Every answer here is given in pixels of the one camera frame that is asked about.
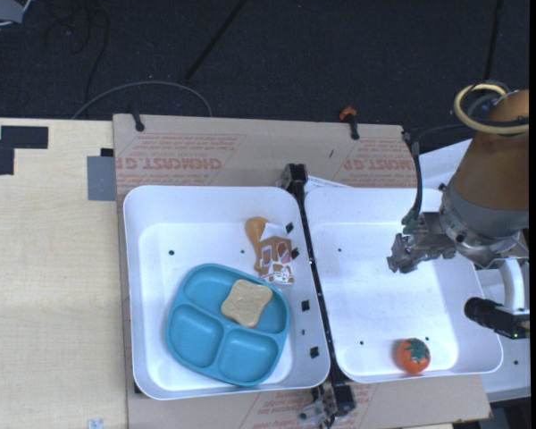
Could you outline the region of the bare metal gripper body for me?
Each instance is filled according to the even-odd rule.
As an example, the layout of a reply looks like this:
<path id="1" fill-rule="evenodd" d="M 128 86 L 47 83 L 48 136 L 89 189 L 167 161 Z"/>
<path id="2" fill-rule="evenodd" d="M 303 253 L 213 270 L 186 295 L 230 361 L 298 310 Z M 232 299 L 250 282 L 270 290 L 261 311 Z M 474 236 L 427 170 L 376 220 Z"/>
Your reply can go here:
<path id="1" fill-rule="evenodd" d="M 526 211 L 438 211 L 409 213 L 409 250 L 417 260 L 456 253 L 481 268 L 506 256 L 528 226 Z"/>

